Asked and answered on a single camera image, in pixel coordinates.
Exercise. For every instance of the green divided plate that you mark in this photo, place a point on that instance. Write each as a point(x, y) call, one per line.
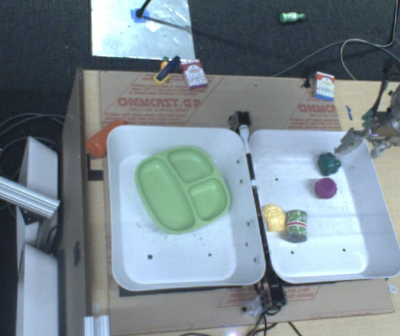
point(172, 194)

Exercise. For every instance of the green and red can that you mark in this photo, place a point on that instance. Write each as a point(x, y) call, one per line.
point(296, 227)

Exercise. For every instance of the brown cardboard board red print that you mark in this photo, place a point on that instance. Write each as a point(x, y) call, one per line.
point(221, 96)

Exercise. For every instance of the red and white carton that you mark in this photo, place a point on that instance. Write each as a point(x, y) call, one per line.
point(324, 86)
point(194, 74)

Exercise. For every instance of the orange bottle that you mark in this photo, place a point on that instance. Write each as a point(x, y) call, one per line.
point(98, 141)

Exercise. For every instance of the white plastic tray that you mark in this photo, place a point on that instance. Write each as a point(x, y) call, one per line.
point(326, 254)
point(179, 257)

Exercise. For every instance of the purple grapes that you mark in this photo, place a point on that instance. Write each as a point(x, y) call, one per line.
point(325, 188)

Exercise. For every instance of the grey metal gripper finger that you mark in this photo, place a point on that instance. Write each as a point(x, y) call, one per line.
point(380, 148)
point(349, 142)

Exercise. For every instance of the green bottle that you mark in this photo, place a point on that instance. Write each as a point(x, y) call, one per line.
point(290, 17)

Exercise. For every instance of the dark green broccoli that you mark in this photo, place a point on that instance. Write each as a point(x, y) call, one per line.
point(328, 164)

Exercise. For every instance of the thin black and white rod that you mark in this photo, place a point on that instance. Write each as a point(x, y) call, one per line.
point(252, 177)

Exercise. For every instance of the yellow cupcake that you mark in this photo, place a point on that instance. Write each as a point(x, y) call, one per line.
point(274, 218)

